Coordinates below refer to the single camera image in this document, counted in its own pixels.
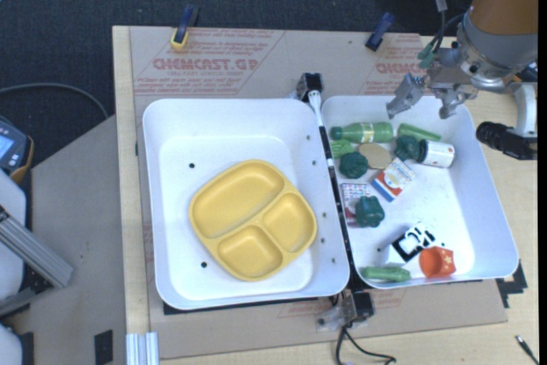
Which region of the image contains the white plastic tray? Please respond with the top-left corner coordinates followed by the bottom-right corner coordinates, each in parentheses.
top-left (142, 97), bottom-right (351, 310)
top-left (320, 94), bottom-right (521, 291)

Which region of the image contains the pink and white packet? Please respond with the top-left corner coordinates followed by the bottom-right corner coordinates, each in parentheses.
top-left (340, 182), bottom-right (373, 228)

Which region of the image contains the green plastic bottle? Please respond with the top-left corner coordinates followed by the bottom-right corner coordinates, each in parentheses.
top-left (329, 121), bottom-right (395, 144)

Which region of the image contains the orange cup with star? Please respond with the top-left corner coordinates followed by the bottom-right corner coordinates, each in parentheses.
top-left (418, 245), bottom-right (458, 280)

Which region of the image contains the green cucumber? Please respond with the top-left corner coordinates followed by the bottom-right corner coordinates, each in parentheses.
top-left (397, 122), bottom-right (443, 144)

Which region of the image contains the thin black and white rod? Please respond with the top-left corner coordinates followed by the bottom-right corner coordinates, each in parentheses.
top-left (308, 91), bottom-right (356, 292)

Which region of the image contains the black cylinder on white bracket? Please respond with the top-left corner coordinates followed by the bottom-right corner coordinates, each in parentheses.
top-left (475, 81), bottom-right (538, 162)

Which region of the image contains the brown cardboard board red print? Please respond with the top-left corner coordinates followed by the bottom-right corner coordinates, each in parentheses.
top-left (127, 26), bottom-right (509, 360)

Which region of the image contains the white red blue carton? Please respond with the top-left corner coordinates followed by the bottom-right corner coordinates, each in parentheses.
top-left (370, 157), bottom-right (417, 203)

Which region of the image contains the light green ribbed vegetable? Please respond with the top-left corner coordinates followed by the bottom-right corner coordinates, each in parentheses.
top-left (328, 138), bottom-right (356, 161)

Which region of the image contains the tan biscuit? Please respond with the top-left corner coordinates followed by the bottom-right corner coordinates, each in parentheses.
top-left (357, 142), bottom-right (392, 170)

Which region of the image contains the black block with thin wires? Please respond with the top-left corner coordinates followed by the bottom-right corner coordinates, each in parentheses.
top-left (297, 72), bottom-right (324, 102)
top-left (352, 291), bottom-right (376, 320)

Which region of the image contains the dark green bell pepper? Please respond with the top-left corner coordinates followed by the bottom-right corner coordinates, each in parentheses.
top-left (354, 195), bottom-right (386, 229)

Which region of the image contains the yellow divided plate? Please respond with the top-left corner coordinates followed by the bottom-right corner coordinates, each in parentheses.
top-left (188, 159), bottom-right (319, 283)

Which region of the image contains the light green pea pod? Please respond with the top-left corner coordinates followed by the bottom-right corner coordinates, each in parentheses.
top-left (360, 264), bottom-right (413, 284)

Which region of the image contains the black and white patterned box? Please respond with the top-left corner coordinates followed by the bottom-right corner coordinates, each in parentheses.
top-left (390, 221), bottom-right (446, 262)

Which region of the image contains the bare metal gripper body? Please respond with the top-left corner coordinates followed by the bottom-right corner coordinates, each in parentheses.
top-left (425, 48), bottom-right (530, 100)

